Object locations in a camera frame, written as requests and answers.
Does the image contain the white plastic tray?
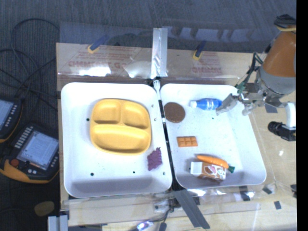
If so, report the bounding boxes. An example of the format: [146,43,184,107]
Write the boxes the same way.
[60,81,173,199]
[159,83,268,190]

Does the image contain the orange toy carrot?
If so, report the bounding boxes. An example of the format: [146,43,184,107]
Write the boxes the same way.
[196,154,236,174]

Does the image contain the brown round biscuit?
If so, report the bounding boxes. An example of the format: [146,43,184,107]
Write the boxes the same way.
[163,102,186,124]

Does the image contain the purple toy grapes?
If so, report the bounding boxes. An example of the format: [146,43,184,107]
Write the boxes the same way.
[146,147,163,172]

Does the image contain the white and orange carton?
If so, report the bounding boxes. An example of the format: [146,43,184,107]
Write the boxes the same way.
[190,161,227,181]

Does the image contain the blue clear plastic bottle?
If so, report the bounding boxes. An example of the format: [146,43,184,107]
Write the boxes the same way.
[190,98,223,111]

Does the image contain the brown cardboard board red print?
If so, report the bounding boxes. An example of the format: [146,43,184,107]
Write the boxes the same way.
[55,42,297,227]

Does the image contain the orange rectangular waffle biscuit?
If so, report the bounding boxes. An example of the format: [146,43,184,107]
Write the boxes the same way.
[176,136,199,148]

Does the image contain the black cylinder on white bracket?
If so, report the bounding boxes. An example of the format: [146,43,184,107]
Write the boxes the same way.
[267,101,297,142]

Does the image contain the yellow divided plate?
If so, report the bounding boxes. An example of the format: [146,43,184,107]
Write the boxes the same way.
[89,98,153,156]

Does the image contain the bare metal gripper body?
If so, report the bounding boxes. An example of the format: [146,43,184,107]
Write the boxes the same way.
[237,82,287,108]

